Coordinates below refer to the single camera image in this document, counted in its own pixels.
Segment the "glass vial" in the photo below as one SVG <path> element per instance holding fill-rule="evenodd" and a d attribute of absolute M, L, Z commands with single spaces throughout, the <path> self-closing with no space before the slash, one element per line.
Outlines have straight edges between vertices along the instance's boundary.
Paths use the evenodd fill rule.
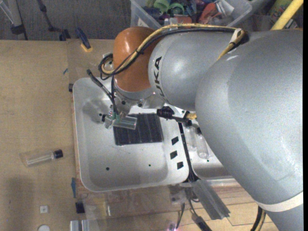
<path fill-rule="evenodd" d="M 43 152 L 26 152 L 20 154 L 21 160 L 27 167 L 41 164 L 48 161 L 63 157 L 62 150 L 56 151 L 43 151 Z"/>
<path fill-rule="evenodd" d="M 187 126 L 184 130 L 185 140 L 187 144 L 188 151 L 195 152 L 197 151 L 196 145 L 196 128 L 192 126 L 192 121 L 187 123 Z"/>
<path fill-rule="evenodd" d="M 209 159 L 209 153 L 206 145 L 205 138 L 202 135 L 201 129 L 197 128 L 197 153 L 200 158 Z"/>

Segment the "wooden surface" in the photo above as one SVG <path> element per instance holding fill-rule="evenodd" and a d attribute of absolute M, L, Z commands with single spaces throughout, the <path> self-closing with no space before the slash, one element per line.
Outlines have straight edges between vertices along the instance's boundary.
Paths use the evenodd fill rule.
<path fill-rule="evenodd" d="M 74 141 L 66 44 L 0 40 L 0 230 L 69 229 L 77 219 L 71 179 Z M 26 168 L 19 153 L 62 149 L 55 162 Z M 40 214 L 40 205 L 50 212 Z"/>
<path fill-rule="evenodd" d="M 96 57 L 101 57 L 112 43 L 96 40 L 95 44 L 102 49 Z M 177 221 L 179 207 L 164 209 L 169 201 L 167 187 L 101 195 L 84 192 L 92 202 L 86 205 L 86 215 L 76 214 L 71 188 L 76 177 L 72 96 L 65 71 L 72 59 L 66 47 L 65 42 L 0 40 L 0 231 L 35 231 L 42 224 L 51 231 L 66 231 L 71 220 L 97 218 L 97 213 L 105 217 L 108 205 L 113 213 L 118 211 L 113 215 L 118 218 L 104 219 L 102 231 L 166 230 L 168 222 Z M 31 168 L 19 158 L 22 152 L 47 149 L 62 149 L 64 158 Z M 194 205 L 196 212 L 213 231 L 250 230 L 257 205 L 249 194 L 241 187 L 217 192 L 231 211 L 229 218 L 209 220 L 200 204 Z M 40 214 L 40 205 L 48 205 L 49 213 Z M 129 216 L 129 207 L 148 213 Z M 179 230 L 199 230 L 189 210 Z M 276 230 L 267 218 L 262 231 Z"/>

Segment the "yellow cable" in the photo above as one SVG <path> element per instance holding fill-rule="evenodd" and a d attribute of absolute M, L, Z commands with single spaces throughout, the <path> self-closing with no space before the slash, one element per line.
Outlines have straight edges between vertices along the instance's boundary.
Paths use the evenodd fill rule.
<path fill-rule="evenodd" d="M 242 38 L 245 36 L 245 31 L 244 30 L 240 30 L 239 35 L 236 37 L 236 39 L 234 41 L 231 41 L 229 43 L 229 45 L 227 46 L 226 49 L 224 49 L 224 51 L 219 55 L 219 57 L 217 58 L 217 61 L 226 53 L 228 53 L 237 43 L 239 43 Z"/>
<path fill-rule="evenodd" d="M 280 30 L 288 23 L 288 21 L 293 17 L 296 11 L 302 6 L 304 0 L 293 0 L 290 5 L 286 8 L 283 14 L 279 17 L 278 21 L 271 28 L 271 30 Z"/>
<path fill-rule="evenodd" d="M 255 231 L 260 231 L 261 230 L 261 228 L 263 226 L 263 223 L 264 223 L 264 220 L 265 220 L 265 216 L 266 216 L 266 213 L 265 213 L 264 210 L 262 210 L 261 218 L 260 218 L 260 221 L 259 221 Z"/>
<path fill-rule="evenodd" d="M 230 29 L 234 29 L 236 30 L 236 28 L 234 27 L 228 27 L 228 26 L 214 26 L 214 25 L 204 25 L 204 24 L 198 24 L 198 23 L 184 23 L 184 24 L 172 24 L 172 25 L 167 25 L 164 26 L 158 30 L 156 30 L 155 32 L 153 32 L 151 35 L 149 35 L 142 43 L 141 45 L 135 50 L 135 52 L 122 64 L 122 66 L 118 69 L 118 71 L 120 71 L 121 69 L 125 68 L 131 61 L 133 61 L 137 56 L 138 56 L 138 52 L 141 51 L 141 49 L 143 48 L 143 46 L 149 42 L 153 37 L 155 37 L 156 35 L 160 34 L 162 31 L 165 31 L 167 29 L 170 28 L 175 28 L 175 27 L 200 27 L 200 28 L 230 28 Z M 102 66 L 102 71 L 106 74 L 109 75 L 111 73 L 113 73 L 113 70 L 106 70 L 104 69 L 104 67 Z"/>

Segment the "wire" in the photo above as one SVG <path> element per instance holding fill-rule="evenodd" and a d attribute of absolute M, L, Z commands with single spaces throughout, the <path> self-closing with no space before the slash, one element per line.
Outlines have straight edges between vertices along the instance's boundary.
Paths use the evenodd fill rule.
<path fill-rule="evenodd" d="M 98 64 L 98 70 L 100 71 L 101 73 L 101 79 L 103 79 L 103 72 L 102 72 L 102 66 L 104 65 L 105 66 L 105 63 L 107 60 L 111 60 L 113 58 L 113 54 L 110 53 L 108 54 L 107 56 L 103 57 L 103 59 L 101 60 L 101 62 Z"/>
<path fill-rule="evenodd" d="M 113 110 L 114 112 L 118 115 L 118 110 L 116 108 L 116 103 L 115 103 L 115 98 L 114 98 L 114 93 L 112 94 L 112 92 L 109 92 L 108 89 L 93 75 L 93 73 L 91 72 L 91 70 L 87 70 L 87 74 L 90 76 L 91 80 L 97 85 L 99 86 L 104 93 L 108 96 L 108 98 L 110 99 L 112 106 L 113 106 Z"/>
<path fill-rule="evenodd" d="M 261 207 L 258 206 L 257 218 L 250 231 L 260 231 L 263 226 L 265 216 L 266 216 L 265 211 Z"/>
<path fill-rule="evenodd" d="M 118 69 L 124 64 L 124 62 L 125 62 L 133 53 L 134 53 L 134 52 L 132 52 L 130 55 L 128 55 L 128 56 L 123 60 L 123 62 L 122 62 L 115 70 L 112 70 L 111 74 L 106 74 L 106 73 L 103 71 L 103 70 L 104 70 L 104 63 L 106 62 L 106 60 L 105 60 L 104 63 L 101 64 L 101 65 L 99 65 L 99 67 L 98 67 L 98 69 L 99 69 L 99 71 L 100 71 L 100 73 L 101 73 L 101 79 L 102 79 L 102 80 L 107 80 L 109 77 L 121 73 L 124 69 L 119 70 L 119 71 L 118 71 Z"/>
<path fill-rule="evenodd" d="M 196 211 L 194 210 L 192 201 L 191 201 L 190 199 L 188 199 L 188 203 L 189 203 L 189 205 L 191 206 L 191 210 L 193 211 L 193 213 L 197 216 L 197 213 L 196 213 Z"/>
<path fill-rule="evenodd" d="M 242 39 L 243 37 L 246 35 L 244 30 L 239 30 L 236 31 L 235 30 L 236 37 L 234 40 L 231 39 L 231 42 L 229 43 L 229 45 L 227 46 L 226 49 L 224 49 L 224 51 L 219 55 L 219 57 L 217 58 L 217 60 L 219 60 L 223 55 L 225 55 L 226 53 L 228 53 L 230 50 L 232 50 Z"/>
<path fill-rule="evenodd" d="M 179 218 L 178 218 L 178 222 L 177 222 L 176 229 L 178 229 L 178 227 L 179 227 L 179 225 L 180 225 L 180 222 L 181 222 L 181 220 L 182 220 L 182 216 L 183 216 L 184 210 L 185 210 L 185 203 L 183 203 L 183 204 L 181 205 L 181 215 L 180 215 Z"/>
<path fill-rule="evenodd" d="M 203 28 L 203 30 L 205 31 L 217 31 L 217 32 L 234 32 L 236 30 L 236 28 L 233 27 L 226 27 L 226 26 L 213 26 L 213 25 L 203 25 L 203 24 L 195 24 L 195 23 L 187 23 L 187 24 L 173 24 L 173 25 L 168 25 L 168 26 L 164 26 L 158 30 L 156 30 L 155 32 L 153 32 L 151 35 L 149 35 L 142 43 L 141 45 L 134 51 L 132 52 L 132 54 L 123 61 L 123 63 L 121 63 L 116 70 L 106 70 L 103 66 L 102 66 L 102 72 L 108 76 L 110 75 L 114 75 L 114 74 L 118 74 L 120 71 L 122 71 L 122 69 L 126 69 L 126 67 L 128 67 L 141 53 L 143 53 L 144 51 L 144 47 L 148 47 L 149 46 L 149 42 L 153 42 L 152 40 L 155 38 L 155 40 L 164 37 L 166 35 L 171 35 L 174 33 L 180 33 L 180 32 L 191 32 L 191 31 L 198 31 L 195 30 L 195 28 L 187 28 L 187 29 L 182 29 L 182 30 L 172 30 L 172 31 L 168 31 L 167 33 L 162 34 L 162 36 L 159 36 L 161 34 L 161 32 L 163 32 L 164 30 L 167 29 L 171 29 L 171 28 L 177 28 L 177 27 L 197 27 L 197 29 L 200 30 L 200 28 Z"/>

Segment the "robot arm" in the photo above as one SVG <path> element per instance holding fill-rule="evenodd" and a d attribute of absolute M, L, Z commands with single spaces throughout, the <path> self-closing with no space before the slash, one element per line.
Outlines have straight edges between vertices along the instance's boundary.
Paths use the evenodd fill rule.
<path fill-rule="evenodd" d="M 140 61 L 115 75 L 117 103 L 195 111 L 216 157 L 279 230 L 303 230 L 303 31 L 249 33 L 220 56 L 233 34 L 170 31 L 143 55 L 127 47 L 135 36 L 120 40 Z"/>

